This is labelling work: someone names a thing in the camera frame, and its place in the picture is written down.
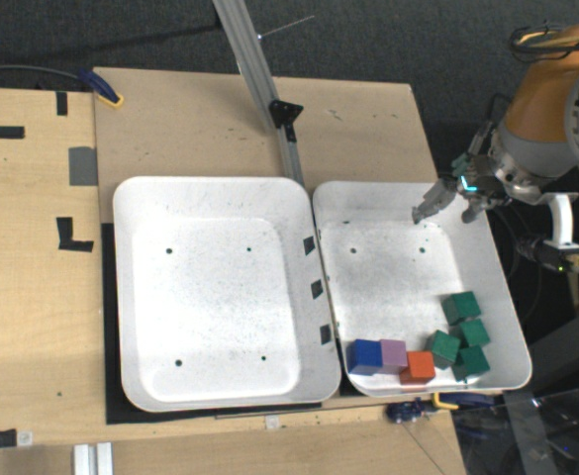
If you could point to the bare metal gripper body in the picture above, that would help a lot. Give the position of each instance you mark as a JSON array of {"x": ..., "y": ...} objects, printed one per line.
[{"x": 509, "y": 178}]

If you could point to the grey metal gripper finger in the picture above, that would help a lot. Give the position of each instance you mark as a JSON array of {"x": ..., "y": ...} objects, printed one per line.
[
  {"x": 433, "y": 201},
  {"x": 472, "y": 212}
]

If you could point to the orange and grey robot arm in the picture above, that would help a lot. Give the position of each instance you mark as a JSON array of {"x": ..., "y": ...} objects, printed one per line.
[{"x": 541, "y": 97}]

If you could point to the white plastic tray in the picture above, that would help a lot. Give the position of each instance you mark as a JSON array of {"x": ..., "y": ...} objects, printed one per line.
[
  {"x": 215, "y": 305},
  {"x": 393, "y": 285}
]

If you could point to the green cube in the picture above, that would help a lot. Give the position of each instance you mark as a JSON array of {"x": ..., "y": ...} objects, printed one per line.
[
  {"x": 444, "y": 348},
  {"x": 461, "y": 307},
  {"x": 475, "y": 333},
  {"x": 472, "y": 362}
]

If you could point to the purple cube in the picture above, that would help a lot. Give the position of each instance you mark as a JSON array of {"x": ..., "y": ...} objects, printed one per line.
[{"x": 393, "y": 355}]

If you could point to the orange cube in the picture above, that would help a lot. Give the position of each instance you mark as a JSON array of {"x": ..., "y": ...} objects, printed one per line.
[{"x": 418, "y": 366}]

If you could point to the blue cube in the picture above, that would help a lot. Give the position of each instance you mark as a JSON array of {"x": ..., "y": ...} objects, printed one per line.
[{"x": 364, "y": 356}]

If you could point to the pale brown flat board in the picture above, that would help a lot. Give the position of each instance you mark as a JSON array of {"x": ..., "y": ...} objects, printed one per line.
[{"x": 195, "y": 126}]

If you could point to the black cylinder on white bracket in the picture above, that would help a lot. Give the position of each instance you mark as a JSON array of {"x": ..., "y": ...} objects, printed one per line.
[{"x": 562, "y": 216}]

